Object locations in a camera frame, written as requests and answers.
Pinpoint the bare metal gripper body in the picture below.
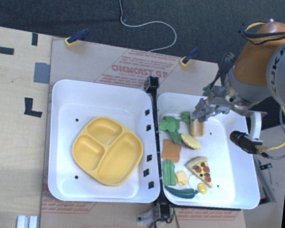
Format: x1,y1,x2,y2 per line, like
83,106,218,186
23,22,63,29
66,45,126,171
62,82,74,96
204,85,250,117

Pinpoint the small green leafy vegetable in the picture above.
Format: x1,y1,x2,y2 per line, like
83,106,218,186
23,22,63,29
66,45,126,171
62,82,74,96
178,110,193,125

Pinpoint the green broccoli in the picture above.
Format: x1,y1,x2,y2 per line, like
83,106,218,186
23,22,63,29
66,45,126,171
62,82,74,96
157,115,185,144

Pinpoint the orange toast slice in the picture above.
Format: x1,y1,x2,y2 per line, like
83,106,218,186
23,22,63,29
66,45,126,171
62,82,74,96
160,138,183,164

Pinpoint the thin black rod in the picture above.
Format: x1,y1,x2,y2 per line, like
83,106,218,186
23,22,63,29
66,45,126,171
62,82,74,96
137,90,180,205

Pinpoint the white plastic tray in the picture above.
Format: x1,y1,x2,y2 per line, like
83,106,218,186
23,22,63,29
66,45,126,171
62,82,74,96
38,77,173,213
144,90,272,216

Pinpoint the pizza slice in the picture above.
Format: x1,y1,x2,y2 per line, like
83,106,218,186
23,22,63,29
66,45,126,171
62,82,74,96
182,154,217,189

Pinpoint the green asparagus bundle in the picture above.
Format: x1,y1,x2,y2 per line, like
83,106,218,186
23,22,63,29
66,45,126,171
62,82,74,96
159,158,180,188

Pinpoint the pale yellow cheese piece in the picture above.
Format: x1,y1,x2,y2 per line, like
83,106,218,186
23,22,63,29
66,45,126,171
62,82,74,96
173,169,191,188

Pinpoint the yellow lemon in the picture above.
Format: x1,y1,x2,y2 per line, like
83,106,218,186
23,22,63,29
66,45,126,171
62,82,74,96
196,182,209,195

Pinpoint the dark green pepper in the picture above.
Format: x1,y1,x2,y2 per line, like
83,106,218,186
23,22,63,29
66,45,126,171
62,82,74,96
163,184,199,201

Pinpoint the yellow divided plate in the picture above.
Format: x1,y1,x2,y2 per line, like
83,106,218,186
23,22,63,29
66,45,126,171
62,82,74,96
67,113,148,191

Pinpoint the brown cardboard board red print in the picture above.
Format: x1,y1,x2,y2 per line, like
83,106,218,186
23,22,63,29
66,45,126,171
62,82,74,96
29,36,268,228

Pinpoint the black cylinder on white bracket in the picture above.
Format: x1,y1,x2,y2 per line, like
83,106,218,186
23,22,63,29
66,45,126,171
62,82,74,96
228,108,268,156

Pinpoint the black block with thin wires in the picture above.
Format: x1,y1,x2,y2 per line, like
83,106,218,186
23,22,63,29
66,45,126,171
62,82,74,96
143,75,161,95
154,201,174,223

